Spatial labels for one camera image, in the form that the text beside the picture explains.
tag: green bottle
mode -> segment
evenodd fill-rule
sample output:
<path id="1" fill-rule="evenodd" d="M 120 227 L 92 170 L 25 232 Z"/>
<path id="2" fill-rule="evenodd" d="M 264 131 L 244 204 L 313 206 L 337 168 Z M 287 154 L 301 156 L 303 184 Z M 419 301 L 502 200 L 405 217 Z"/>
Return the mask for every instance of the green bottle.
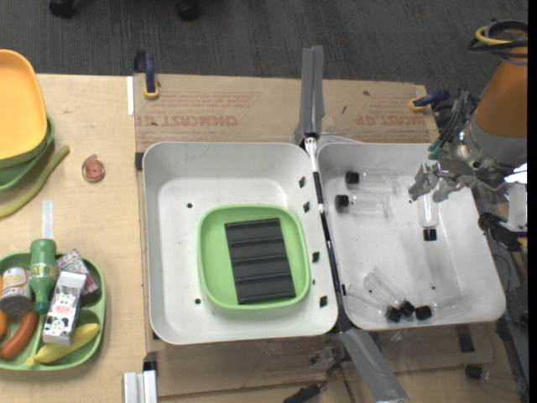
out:
<path id="1" fill-rule="evenodd" d="M 38 238 L 30 244 L 30 288 L 35 294 L 34 312 L 49 311 L 50 295 L 56 284 L 56 243 L 50 238 Z"/>

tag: toy sausage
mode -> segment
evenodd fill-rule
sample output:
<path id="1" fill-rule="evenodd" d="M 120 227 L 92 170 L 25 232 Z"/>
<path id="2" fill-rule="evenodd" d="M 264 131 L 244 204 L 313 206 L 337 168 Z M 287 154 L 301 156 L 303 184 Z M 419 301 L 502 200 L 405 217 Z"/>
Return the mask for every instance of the toy sausage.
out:
<path id="1" fill-rule="evenodd" d="M 2 275 L 1 274 L 0 274 L 0 288 L 2 288 Z M 0 310 L 0 338 L 2 338 L 7 328 L 8 328 L 8 316 L 2 310 Z"/>
<path id="2" fill-rule="evenodd" d="M 2 346 L 2 349 L 0 349 L 2 358 L 12 359 L 22 348 L 24 348 L 34 334 L 38 319 L 39 315 L 36 314 L 33 309 L 30 309 L 23 315 L 15 334 Z"/>

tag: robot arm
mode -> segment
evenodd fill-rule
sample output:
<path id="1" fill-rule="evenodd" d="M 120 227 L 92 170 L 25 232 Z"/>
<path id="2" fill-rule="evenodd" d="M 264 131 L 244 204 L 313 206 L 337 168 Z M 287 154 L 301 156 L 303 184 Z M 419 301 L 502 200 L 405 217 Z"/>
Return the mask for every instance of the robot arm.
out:
<path id="1" fill-rule="evenodd" d="M 522 34 L 526 39 L 493 39 L 494 34 L 504 32 Z M 442 202 L 451 192 L 477 183 L 496 191 L 506 176 L 526 163 L 527 32 L 525 23 L 496 20 L 477 30 L 468 49 L 491 51 L 503 61 L 477 105 L 468 92 L 461 92 L 455 100 L 450 121 L 429 147 L 429 159 L 437 162 L 419 168 L 409 188 L 412 200 L 435 190 L 435 201 Z"/>

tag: toy milk carton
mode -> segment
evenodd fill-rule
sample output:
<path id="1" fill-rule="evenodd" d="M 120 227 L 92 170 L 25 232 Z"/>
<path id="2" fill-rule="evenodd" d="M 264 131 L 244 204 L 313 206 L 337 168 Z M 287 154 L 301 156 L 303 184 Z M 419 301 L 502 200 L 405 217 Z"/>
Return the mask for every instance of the toy milk carton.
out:
<path id="1" fill-rule="evenodd" d="M 60 273 L 41 333 L 44 343 L 70 344 L 85 283 L 86 275 Z"/>

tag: green rope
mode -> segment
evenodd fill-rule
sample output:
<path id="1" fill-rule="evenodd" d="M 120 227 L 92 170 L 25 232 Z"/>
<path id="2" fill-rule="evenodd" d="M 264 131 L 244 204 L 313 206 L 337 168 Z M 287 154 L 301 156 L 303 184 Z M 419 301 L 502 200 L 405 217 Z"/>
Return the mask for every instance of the green rope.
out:
<path id="1" fill-rule="evenodd" d="M 9 215 L 12 215 L 18 209 L 20 209 L 22 206 L 24 206 L 26 203 L 28 203 L 30 200 L 32 200 L 37 193 L 43 188 L 44 183 L 49 178 L 50 174 L 52 173 L 52 170 L 55 169 L 55 167 L 65 158 L 67 154 L 69 154 L 69 146 L 64 145 L 61 147 L 61 149 L 56 153 L 54 157 L 52 157 L 52 160 L 49 161 L 49 163 L 43 168 L 41 171 L 39 177 L 35 181 L 35 183 L 32 185 L 32 187 L 27 190 L 19 199 L 14 201 L 9 206 L 4 207 L 3 209 L 0 209 L 0 219 L 8 217 Z"/>

